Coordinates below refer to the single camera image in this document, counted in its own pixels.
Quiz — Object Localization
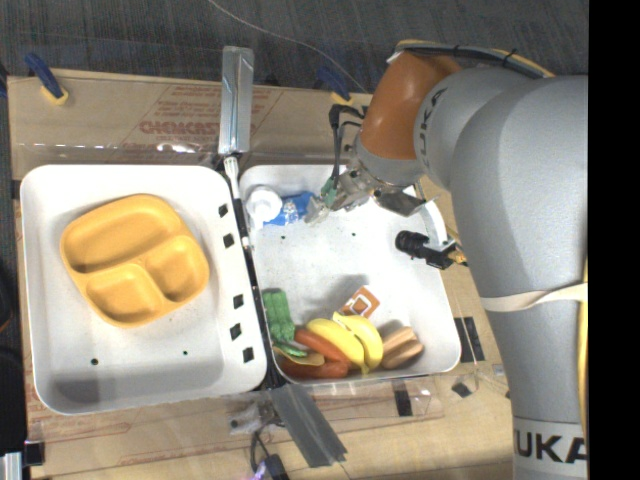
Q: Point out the white plastic tray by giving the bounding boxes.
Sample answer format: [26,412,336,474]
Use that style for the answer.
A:
[238,163,463,387]
[19,163,268,416]

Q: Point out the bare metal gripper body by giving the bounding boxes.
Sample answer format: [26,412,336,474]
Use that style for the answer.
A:
[327,166,377,213]

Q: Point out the clear bottle with blue label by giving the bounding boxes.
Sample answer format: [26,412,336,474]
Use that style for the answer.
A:
[245,184,317,231]

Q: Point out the green toy vegetable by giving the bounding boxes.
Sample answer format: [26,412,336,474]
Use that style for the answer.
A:
[261,288,297,345]

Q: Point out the brown cardboard board red print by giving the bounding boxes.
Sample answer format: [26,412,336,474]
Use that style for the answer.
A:
[7,67,514,480]

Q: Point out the orange carrot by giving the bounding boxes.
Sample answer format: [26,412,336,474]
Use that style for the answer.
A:
[274,327,352,365]

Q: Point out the black block with thin wires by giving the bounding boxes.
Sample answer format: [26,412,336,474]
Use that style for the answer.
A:
[263,454,291,480]

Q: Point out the yellow banana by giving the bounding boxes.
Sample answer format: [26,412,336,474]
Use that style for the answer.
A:
[305,311,386,376]

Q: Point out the red sausage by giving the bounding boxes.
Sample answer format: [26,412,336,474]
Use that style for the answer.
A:
[278,357,351,381]

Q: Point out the brown bread bun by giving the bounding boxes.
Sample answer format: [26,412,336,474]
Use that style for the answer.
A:
[378,324,426,371]

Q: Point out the yellow flat slice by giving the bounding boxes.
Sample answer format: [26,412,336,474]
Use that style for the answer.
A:
[272,345,327,368]

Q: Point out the black cylinder on white bracket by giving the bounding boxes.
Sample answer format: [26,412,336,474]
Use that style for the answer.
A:
[394,201,469,271]

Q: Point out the yellow divided plate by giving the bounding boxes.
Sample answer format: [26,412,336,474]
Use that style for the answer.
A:
[58,193,212,329]

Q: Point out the orange and white packet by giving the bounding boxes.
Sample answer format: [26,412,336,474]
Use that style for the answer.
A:
[339,284,382,322]

